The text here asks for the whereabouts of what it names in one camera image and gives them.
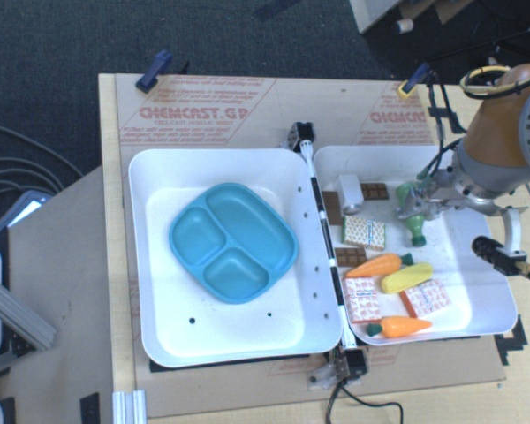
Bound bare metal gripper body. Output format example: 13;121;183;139
421;168;501;218

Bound green bottle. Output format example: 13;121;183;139
395;182;428;248

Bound brown chocolate bar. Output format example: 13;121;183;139
334;246;368;269
360;182;390;201

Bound orange patterned white packet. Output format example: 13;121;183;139
341;215;387;252

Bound white can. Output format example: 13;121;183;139
338;173;366;216

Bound orange carrot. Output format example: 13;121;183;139
344;252;414;280
365;315;434;339

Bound yellow corn cob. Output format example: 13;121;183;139
380;261;435;295

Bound brown biscuit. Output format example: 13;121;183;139
321;190;345;227

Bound thin black and white rod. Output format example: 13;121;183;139
299;139;359;349

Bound white plastic tray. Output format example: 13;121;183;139
127;148;344;368
312;144;519;347

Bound red patterned white packet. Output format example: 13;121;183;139
343;276;382;324
398;277;453;319

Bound brown cardboard board red print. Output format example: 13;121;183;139
114;73;507;419

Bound blue divided plate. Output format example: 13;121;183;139
168;181;299;306

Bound black cylinder on white bracket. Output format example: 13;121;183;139
471;208;529;277

